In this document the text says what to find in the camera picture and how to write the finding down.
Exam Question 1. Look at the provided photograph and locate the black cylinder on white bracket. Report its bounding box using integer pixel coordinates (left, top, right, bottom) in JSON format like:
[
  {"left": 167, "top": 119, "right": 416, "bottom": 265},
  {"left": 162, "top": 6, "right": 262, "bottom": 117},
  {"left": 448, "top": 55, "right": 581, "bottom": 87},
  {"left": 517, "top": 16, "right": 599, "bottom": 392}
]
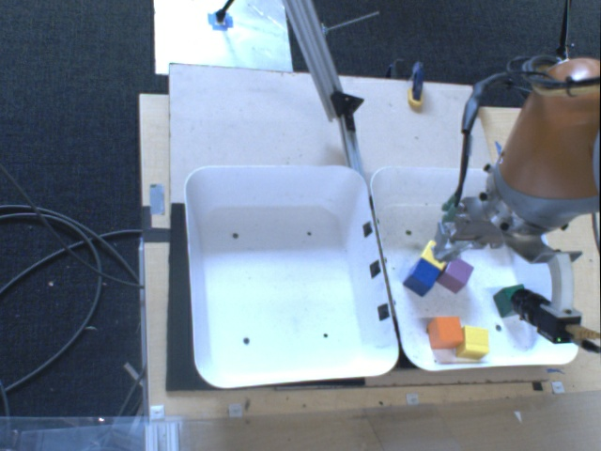
[{"left": 510, "top": 250, "right": 583, "bottom": 346}]

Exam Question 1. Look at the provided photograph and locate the pale flat board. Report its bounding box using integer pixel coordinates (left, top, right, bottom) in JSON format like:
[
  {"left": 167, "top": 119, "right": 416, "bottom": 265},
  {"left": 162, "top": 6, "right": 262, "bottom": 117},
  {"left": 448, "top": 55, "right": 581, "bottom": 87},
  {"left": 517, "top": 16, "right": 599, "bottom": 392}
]
[{"left": 167, "top": 62, "right": 499, "bottom": 209}]

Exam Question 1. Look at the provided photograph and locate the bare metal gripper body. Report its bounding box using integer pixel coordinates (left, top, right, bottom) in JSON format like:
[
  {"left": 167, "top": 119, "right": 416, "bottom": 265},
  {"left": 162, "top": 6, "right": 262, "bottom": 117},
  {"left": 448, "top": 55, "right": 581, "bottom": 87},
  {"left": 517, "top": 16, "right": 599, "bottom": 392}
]
[{"left": 443, "top": 176, "right": 541, "bottom": 253}]

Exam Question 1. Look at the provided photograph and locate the yellow cube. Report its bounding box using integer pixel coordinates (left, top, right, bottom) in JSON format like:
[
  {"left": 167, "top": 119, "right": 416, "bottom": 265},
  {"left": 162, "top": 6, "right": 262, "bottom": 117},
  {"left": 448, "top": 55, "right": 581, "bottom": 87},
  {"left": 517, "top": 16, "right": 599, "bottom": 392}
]
[
  {"left": 455, "top": 325, "right": 491, "bottom": 362},
  {"left": 420, "top": 240, "right": 447, "bottom": 272}
]

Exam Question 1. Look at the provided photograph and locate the white plastic tray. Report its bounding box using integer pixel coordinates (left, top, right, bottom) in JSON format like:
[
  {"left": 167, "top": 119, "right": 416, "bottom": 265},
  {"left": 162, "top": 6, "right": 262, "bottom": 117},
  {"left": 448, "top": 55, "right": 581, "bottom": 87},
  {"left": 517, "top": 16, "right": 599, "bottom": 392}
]
[
  {"left": 184, "top": 164, "right": 401, "bottom": 390},
  {"left": 369, "top": 165, "right": 581, "bottom": 373}
]

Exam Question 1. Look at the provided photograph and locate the thin black rod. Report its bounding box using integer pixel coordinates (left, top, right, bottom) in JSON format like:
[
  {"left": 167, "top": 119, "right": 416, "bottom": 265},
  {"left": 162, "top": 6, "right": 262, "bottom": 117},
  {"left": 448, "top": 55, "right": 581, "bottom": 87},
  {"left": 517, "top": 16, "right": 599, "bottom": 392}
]
[{"left": 366, "top": 176, "right": 401, "bottom": 347}]

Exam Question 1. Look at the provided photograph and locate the blue cube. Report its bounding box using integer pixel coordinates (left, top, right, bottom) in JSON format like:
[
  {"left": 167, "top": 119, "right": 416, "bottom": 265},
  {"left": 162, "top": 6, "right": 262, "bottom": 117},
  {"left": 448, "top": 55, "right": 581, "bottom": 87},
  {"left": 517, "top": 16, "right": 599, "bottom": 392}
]
[{"left": 402, "top": 257, "right": 445, "bottom": 298}]

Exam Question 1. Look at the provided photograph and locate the purple cube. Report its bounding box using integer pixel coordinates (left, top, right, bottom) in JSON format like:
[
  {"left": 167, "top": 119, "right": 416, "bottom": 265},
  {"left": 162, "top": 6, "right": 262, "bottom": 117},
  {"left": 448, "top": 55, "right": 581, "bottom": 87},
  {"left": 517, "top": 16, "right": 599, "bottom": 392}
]
[{"left": 437, "top": 257, "right": 475, "bottom": 295}]

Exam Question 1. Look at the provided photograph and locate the orange cube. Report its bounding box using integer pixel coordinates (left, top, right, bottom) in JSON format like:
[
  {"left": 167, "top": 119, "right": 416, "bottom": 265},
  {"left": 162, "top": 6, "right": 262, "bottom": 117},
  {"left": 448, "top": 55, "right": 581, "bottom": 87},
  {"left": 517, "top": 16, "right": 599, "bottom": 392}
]
[{"left": 426, "top": 316, "right": 466, "bottom": 350}]

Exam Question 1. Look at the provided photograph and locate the green cube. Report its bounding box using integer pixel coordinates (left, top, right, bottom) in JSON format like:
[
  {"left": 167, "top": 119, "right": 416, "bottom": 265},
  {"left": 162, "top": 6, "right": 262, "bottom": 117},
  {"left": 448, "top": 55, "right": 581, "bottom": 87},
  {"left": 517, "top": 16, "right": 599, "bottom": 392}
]
[{"left": 492, "top": 283, "right": 527, "bottom": 319}]

